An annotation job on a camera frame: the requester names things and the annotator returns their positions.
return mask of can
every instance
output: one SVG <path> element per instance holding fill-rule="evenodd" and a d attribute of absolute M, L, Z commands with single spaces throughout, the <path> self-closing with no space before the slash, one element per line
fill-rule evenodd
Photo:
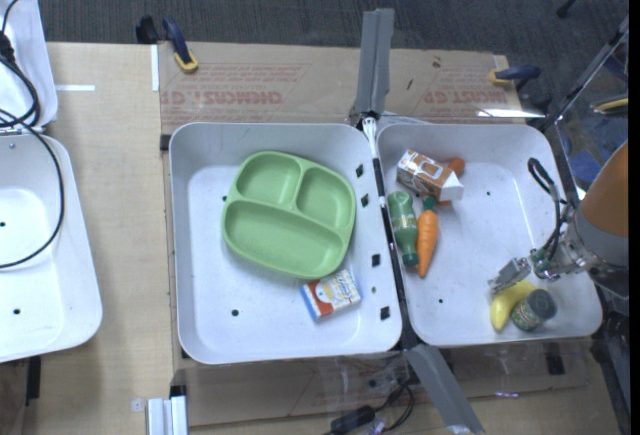
<path fill-rule="evenodd" d="M 511 321 L 520 330 L 531 331 L 556 315 L 558 308 L 551 294 L 536 289 L 516 304 L 511 311 Z"/>

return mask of toy banana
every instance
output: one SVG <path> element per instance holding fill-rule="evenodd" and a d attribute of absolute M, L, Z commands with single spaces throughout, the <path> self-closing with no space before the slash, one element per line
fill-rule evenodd
<path fill-rule="evenodd" d="M 501 331 L 507 324 L 509 315 L 515 305 L 527 297 L 531 291 L 537 289 L 528 280 L 521 280 L 513 286 L 497 293 L 491 301 L 491 324 L 496 331 Z"/>

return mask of black connector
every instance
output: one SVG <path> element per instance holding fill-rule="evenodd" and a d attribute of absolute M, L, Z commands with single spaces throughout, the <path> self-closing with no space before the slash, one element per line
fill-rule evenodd
<path fill-rule="evenodd" d="M 345 435 L 363 424 L 373 422 L 375 418 L 376 411 L 369 405 L 365 405 L 358 410 L 349 412 L 331 421 L 331 433 L 334 435 Z"/>

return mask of robotic arm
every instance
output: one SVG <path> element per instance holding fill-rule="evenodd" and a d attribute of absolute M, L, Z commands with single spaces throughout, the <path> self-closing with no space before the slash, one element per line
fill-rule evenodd
<path fill-rule="evenodd" d="M 605 163 L 577 207 L 567 206 L 545 246 L 511 259 L 489 281 L 496 293 L 529 273 L 550 282 L 562 274 L 586 271 L 616 296 L 629 298 L 629 149 L 625 141 Z M 557 191 L 550 194 L 559 208 Z M 566 230 L 561 232 L 561 225 Z"/>

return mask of bottle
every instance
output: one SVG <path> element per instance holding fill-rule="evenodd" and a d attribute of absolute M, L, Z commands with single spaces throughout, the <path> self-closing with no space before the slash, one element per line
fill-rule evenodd
<path fill-rule="evenodd" d="M 511 311 L 511 321 L 520 330 L 529 332 L 556 315 L 556 302 L 548 291 L 535 289 L 520 300 Z"/>
<path fill-rule="evenodd" d="M 406 191 L 394 191 L 388 197 L 388 204 L 393 235 L 402 251 L 402 262 L 405 266 L 416 266 L 418 227 L 413 211 L 413 198 Z"/>

